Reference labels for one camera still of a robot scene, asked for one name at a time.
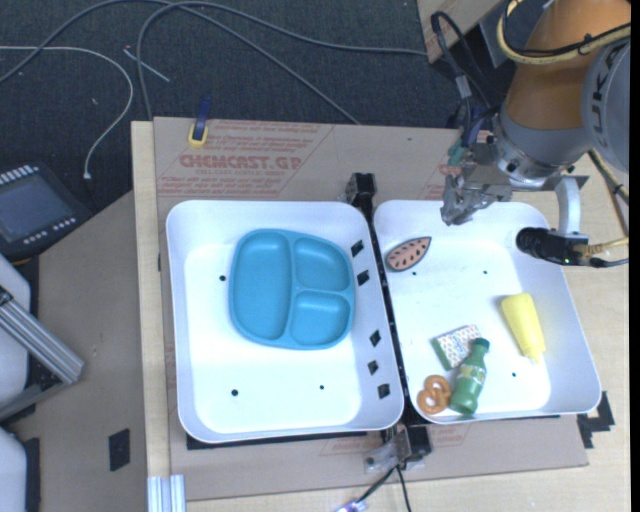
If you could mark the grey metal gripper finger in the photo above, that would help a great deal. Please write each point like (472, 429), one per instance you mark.
(470, 209)
(448, 206)

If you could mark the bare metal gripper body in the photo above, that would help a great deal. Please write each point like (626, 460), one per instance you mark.
(492, 172)

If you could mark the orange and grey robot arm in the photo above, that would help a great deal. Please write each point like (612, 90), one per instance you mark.
(555, 95)

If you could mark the watermelon slice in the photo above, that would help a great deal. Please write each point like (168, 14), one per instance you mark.
(406, 254)

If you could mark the white plastic tray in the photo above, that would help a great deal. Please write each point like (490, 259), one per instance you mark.
(470, 310)
(280, 390)

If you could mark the thin black rod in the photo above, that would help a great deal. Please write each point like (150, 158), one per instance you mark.
(386, 300)

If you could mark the yellow squeeze bottle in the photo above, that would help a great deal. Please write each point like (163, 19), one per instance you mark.
(522, 320)

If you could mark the patterned square packet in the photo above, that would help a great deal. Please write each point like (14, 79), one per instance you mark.
(454, 345)

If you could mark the brown cardboard board red print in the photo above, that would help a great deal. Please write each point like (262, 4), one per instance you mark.
(300, 160)

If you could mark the green bottle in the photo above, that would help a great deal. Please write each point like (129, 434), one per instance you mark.
(469, 380)

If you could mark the blue divided plate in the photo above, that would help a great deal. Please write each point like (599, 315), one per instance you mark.
(292, 289)

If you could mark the orange pretzel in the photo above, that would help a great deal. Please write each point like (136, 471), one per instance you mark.
(432, 395)

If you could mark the black cylinder on white bracket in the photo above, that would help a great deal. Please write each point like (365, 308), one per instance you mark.
(550, 240)

